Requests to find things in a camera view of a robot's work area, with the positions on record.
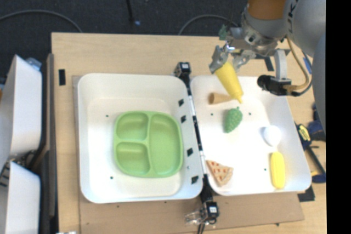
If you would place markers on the white egg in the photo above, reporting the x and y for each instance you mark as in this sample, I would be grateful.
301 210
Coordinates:
272 134

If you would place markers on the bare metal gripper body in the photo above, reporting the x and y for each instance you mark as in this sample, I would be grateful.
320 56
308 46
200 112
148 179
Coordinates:
255 39

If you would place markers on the white plastic tray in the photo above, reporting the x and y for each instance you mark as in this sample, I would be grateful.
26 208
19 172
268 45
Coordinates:
246 150
98 145

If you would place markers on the green grapes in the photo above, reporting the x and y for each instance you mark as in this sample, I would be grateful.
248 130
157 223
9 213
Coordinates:
232 120

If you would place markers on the brown ice cream cone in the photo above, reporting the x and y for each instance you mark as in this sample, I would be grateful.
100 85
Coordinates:
216 98

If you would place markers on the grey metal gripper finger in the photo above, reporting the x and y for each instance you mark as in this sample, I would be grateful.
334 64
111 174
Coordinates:
240 62
218 59

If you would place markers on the yellow squeeze bottle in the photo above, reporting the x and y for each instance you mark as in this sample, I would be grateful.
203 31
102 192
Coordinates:
230 80

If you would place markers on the green divided plate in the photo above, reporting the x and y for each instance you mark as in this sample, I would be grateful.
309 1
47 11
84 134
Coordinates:
164 145

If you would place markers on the yellow corn cob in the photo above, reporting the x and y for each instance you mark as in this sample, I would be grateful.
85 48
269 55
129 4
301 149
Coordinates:
278 170

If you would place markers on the thin black and white rod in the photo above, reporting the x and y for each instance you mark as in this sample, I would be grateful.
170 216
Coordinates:
196 126

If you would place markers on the pizza slice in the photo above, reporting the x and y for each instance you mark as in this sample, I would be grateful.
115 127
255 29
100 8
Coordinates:
220 172

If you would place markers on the black cylinder on white bracket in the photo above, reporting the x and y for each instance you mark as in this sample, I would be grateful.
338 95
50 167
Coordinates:
274 84

